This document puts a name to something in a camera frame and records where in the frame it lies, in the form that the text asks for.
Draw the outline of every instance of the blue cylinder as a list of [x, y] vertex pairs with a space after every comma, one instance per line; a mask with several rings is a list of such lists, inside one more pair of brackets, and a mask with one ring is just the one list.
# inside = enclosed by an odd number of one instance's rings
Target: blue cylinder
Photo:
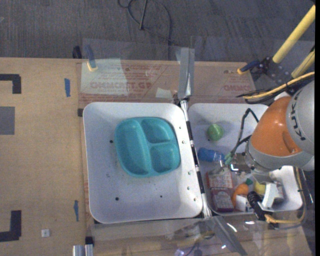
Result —
[[218, 162], [220, 160], [224, 161], [225, 155], [219, 151], [200, 147], [198, 150], [198, 159], [206, 162]]

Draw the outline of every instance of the gray floor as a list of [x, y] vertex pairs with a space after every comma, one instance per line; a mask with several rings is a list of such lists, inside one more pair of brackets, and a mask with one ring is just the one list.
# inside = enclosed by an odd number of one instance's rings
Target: gray floor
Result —
[[[132, 2], [137, 21], [143, 3]], [[90, 42], [99, 45], [95, 51], [101, 58], [136, 46], [138, 51], [127, 54], [131, 58], [161, 49], [150, 58], [165, 60], [174, 58], [175, 47], [192, 46], [196, 60], [261, 60], [276, 52], [312, 5], [311, 0], [149, 0], [145, 30], [139, 30], [117, 0], [1, 0], [0, 57], [72, 58], [74, 46], [82, 49]], [[299, 64], [314, 43], [313, 23], [290, 53], [287, 68]], [[314, 172], [307, 174], [313, 196], [314, 178]], [[315, 211], [309, 209], [304, 226], [315, 251]]]

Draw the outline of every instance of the gray square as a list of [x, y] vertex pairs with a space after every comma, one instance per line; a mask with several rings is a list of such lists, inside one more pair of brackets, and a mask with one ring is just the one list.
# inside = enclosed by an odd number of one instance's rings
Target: gray square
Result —
[[0, 135], [15, 134], [15, 107], [0, 106]]

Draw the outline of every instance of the turquoise divided dish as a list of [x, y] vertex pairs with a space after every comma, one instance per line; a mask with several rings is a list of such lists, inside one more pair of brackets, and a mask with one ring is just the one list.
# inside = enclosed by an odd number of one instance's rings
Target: turquoise divided dish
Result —
[[176, 135], [161, 118], [123, 120], [115, 128], [114, 143], [122, 168], [134, 177], [166, 174], [180, 165]]

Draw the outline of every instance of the green lime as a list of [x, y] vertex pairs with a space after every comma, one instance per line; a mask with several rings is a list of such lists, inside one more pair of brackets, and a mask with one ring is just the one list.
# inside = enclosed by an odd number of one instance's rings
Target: green lime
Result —
[[210, 140], [218, 141], [223, 137], [224, 129], [220, 125], [213, 123], [209, 126], [209, 128], [207, 130], [207, 134], [208, 134]]

